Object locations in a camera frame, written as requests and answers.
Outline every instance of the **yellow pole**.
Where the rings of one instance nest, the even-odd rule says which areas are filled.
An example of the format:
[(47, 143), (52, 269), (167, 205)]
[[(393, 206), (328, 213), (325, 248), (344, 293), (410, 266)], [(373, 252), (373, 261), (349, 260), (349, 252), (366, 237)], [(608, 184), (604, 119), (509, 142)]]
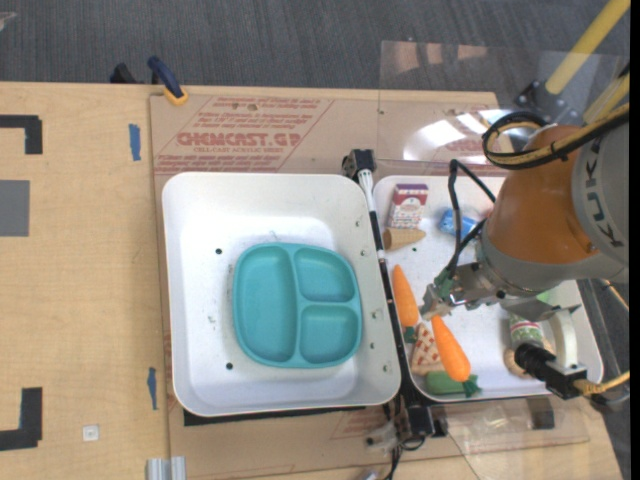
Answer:
[(578, 69), (586, 62), (589, 54), (602, 42), (630, 6), (631, 0), (609, 0), (547, 80), (545, 88), (549, 93), (560, 94), (562, 92)]
[(596, 119), (608, 114), (629, 93), (631, 73), (616, 78), (607, 89), (585, 111), (585, 123), (592, 123)]

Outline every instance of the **black tape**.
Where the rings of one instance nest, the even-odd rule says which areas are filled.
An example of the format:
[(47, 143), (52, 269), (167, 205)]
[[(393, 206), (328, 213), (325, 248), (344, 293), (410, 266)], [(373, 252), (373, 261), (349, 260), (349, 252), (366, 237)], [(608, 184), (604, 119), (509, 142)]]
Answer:
[(373, 227), (373, 240), (376, 244), (376, 251), (384, 250), (384, 244), (382, 243), (382, 235), (380, 235), (380, 226), (378, 224), (378, 214), (376, 212), (369, 212), (369, 218), (371, 219), (371, 226)]
[(15, 430), (0, 431), (0, 451), (36, 448), (42, 440), (42, 388), (23, 388), (20, 423)]
[(0, 128), (24, 128), (24, 154), (42, 154), (42, 121), (38, 116), (0, 115)]
[(194, 427), (199, 425), (211, 425), (214, 423), (229, 423), (233, 421), (248, 421), (248, 420), (265, 420), (269, 418), (293, 418), (297, 416), (314, 416), (316, 414), (325, 414), (329, 412), (342, 412), (342, 411), (361, 411), (366, 407), (332, 407), (327, 409), (300, 409), (289, 411), (269, 411), (247, 414), (233, 414), (230, 416), (213, 416), (207, 418), (204, 416), (198, 416), (190, 413), (186, 409), (183, 409), (184, 413), (184, 426)]

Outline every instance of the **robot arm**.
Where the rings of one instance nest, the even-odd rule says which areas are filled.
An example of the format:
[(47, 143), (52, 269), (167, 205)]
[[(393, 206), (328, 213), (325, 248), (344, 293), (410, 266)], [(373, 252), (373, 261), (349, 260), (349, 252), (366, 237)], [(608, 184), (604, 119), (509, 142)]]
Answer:
[[(574, 147), (564, 147), (567, 138)], [(628, 280), (628, 105), (604, 124), (543, 126), (522, 153), (508, 158), (485, 151), (511, 170), (479, 232), (476, 261), (448, 265), (427, 287), (424, 317), (498, 303), (527, 320), (550, 319), (558, 355), (523, 344), (516, 361), (556, 394), (577, 396), (573, 383), (586, 378), (586, 370), (570, 328), (576, 308), (553, 307), (537, 296), (566, 280)]]

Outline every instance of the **metal bracket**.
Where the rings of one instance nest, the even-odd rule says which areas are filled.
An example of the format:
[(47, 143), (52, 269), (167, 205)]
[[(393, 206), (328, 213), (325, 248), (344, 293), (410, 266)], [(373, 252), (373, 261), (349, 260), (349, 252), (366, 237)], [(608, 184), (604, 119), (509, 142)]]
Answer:
[(149, 459), (145, 466), (145, 480), (187, 480), (185, 458)]
[(555, 428), (555, 415), (548, 397), (529, 397), (527, 398), (527, 406), (531, 413), (531, 428), (533, 430), (551, 430)]
[(524, 109), (533, 110), (549, 123), (583, 124), (580, 114), (562, 98), (551, 94), (544, 83), (534, 80), (522, 91), (515, 103)]
[(356, 183), (359, 182), (358, 173), (362, 170), (368, 170), (372, 173), (376, 170), (376, 160), (372, 149), (352, 149), (342, 159), (342, 174)]
[(379, 452), (384, 455), (391, 453), (398, 446), (398, 432), (393, 420), (387, 421), (382, 427), (372, 430), (365, 436), (367, 451)]

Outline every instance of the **blue tape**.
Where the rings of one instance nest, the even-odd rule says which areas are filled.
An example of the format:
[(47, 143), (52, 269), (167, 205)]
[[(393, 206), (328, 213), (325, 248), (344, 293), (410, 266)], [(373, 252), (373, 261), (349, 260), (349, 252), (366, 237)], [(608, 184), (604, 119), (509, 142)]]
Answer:
[(137, 124), (129, 125), (129, 146), (131, 146), (131, 156), (134, 162), (141, 160), (140, 158), (140, 127)]
[(149, 368), (149, 375), (147, 375), (147, 387), (149, 388), (149, 395), (151, 396), (151, 407), (154, 411), (158, 410), (158, 399), (156, 397), (157, 382), (156, 382), (156, 369)]

